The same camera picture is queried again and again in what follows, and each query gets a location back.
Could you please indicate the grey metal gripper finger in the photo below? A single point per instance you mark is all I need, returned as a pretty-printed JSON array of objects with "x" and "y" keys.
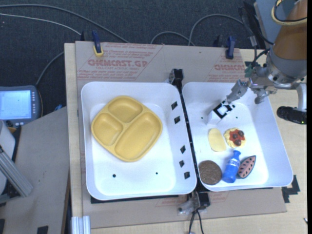
[
  {"x": 260, "y": 95},
  {"x": 237, "y": 90}
]

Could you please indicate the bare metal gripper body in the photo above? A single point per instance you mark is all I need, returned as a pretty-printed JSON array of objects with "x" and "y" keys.
[{"x": 264, "y": 80}]

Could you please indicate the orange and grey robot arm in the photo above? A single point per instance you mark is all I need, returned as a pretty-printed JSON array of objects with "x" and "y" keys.
[{"x": 290, "y": 40}]

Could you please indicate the white box with black print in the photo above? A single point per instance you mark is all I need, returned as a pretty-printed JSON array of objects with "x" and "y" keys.
[{"x": 220, "y": 112}]

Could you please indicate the white plastic tray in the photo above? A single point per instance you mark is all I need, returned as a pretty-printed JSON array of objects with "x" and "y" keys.
[
  {"x": 265, "y": 135},
  {"x": 136, "y": 179}
]

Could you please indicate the yellow spaghetti with meatballs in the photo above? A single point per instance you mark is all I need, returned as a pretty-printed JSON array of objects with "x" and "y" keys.
[{"x": 234, "y": 138}]

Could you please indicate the pale yellow oval slice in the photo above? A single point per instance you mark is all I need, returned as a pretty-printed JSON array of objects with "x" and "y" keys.
[{"x": 216, "y": 140}]

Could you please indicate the thin black rod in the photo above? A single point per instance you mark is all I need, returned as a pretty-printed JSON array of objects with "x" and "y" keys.
[{"x": 189, "y": 130}]

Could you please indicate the pink watermelon slice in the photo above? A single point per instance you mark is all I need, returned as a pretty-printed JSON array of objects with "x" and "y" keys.
[{"x": 246, "y": 167}]

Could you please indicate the blue bottle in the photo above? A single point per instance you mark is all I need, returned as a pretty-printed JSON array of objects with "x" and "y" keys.
[{"x": 231, "y": 167}]

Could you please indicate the brown round biscuit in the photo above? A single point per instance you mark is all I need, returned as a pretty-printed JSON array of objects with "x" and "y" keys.
[{"x": 209, "y": 172}]

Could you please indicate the brown cardboard board red print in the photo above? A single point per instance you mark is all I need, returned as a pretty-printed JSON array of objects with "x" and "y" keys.
[{"x": 146, "y": 64}]

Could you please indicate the yellow divided plate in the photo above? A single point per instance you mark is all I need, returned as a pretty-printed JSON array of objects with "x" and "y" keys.
[{"x": 126, "y": 130}]

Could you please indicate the black cylinder on white bracket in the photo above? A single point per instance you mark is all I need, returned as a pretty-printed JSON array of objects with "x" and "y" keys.
[{"x": 291, "y": 114}]

